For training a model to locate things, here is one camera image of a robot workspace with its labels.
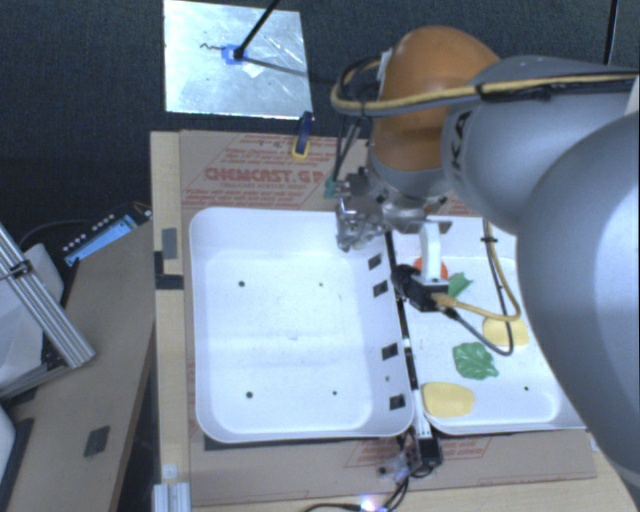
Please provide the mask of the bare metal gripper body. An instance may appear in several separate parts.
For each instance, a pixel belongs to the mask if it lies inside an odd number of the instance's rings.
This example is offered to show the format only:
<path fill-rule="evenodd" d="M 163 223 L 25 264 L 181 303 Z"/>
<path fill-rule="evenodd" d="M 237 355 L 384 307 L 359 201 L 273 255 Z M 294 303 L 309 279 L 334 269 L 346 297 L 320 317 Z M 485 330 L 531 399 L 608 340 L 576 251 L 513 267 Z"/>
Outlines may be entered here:
<path fill-rule="evenodd" d="M 336 186 L 336 212 L 381 217 L 386 231 L 413 234 L 425 223 L 426 210 L 449 190 L 444 171 L 366 168 L 350 173 Z"/>

